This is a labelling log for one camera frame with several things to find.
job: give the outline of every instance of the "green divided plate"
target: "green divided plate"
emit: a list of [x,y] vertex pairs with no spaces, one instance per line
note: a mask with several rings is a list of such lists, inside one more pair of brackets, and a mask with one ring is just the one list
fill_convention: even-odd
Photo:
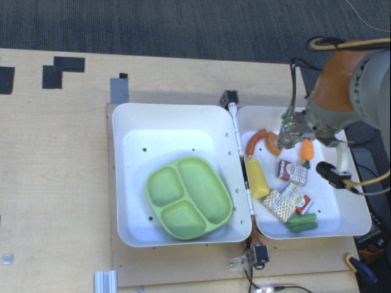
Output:
[[232,215],[227,188],[213,167],[198,156],[186,156],[155,170],[145,191],[164,229],[179,240],[195,239],[219,228]]

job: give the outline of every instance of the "patterned box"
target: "patterned box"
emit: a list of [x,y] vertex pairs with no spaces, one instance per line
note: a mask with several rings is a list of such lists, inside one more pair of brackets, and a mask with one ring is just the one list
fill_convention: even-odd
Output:
[[287,222],[296,209],[289,200],[274,189],[270,190],[270,194],[262,199],[261,203],[282,223]]
[[307,173],[308,170],[305,167],[282,159],[277,177],[304,187],[307,184]]
[[293,183],[289,183],[289,186],[282,192],[282,196],[291,202],[299,215],[305,214],[313,204],[308,195],[301,192]]

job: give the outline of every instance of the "blue-handled tool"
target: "blue-handled tool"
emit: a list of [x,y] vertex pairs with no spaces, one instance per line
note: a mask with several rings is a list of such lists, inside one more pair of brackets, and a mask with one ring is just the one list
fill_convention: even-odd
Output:
[[372,270],[370,270],[367,265],[356,259],[352,254],[345,257],[345,263],[347,263],[351,270],[362,275],[369,285],[375,285],[378,282],[378,278],[374,275]]

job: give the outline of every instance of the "white tray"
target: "white tray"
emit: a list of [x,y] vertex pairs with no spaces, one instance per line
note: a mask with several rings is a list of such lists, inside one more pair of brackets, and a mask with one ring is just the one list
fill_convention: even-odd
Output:
[[[244,107],[238,112],[241,140],[245,148],[251,135],[261,129],[278,131],[284,107]],[[251,231],[238,146],[230,114],[218,106],[134,104],[118,106],[112,116],[117,181],[117,222],[119,236],[132,247],[175,244],[240,242]],[[256,148],[263,148],[263,141]],[[254,201],[259,229],[273,239],[300,237],[352,236],[365,234],[371,225],[363,197],[346,190],[335,190],[316,174],[315,166],[323,154],[335,151],[315,142],[315,158],[309,181],[303,191],[313,199],[309,212],[318,216],[319,228],[290,233],[259,201]],[[187,155],[206,159],[217,171],[233,200],[231,219],[219,229],[198,239],[180,241],[165,232],[150,207],[144,184],[158,167]],[[280,156],[298,160],[298,149],[284,150]],[[254,158],[270,187],[279,191],[287,185],[277,179],[279,158],[266,149]]]

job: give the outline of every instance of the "wooden table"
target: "wooden table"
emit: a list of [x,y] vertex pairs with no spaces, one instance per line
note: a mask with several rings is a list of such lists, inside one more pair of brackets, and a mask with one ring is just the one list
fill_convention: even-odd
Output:
[[[84,57],[85,72],[63,73],[62,90],[42,89],[42,66],[54,56]],[[127,73],[130,101],[143,103],[217,104],[224,90],[237,90],[239,106],[286,106],[291,94],[289,68],[280,64],[0,49],[0,66],[15,67],[12,94],[0,95],[0,255],[14,255],[13,264],[0,265],[1,292],[93,292],[94,272],[112,269],[110,78]],[[299,106],[304,95],[300,78]],[[356,254],[353,238],[265,243],[274,262],[255,274],[257,284],[359,291],[343,263],[346,253]],[[279,273],[282,264],[291,272]],[[247,292],[240,273],[197,282],[187,274],[119,291]]]

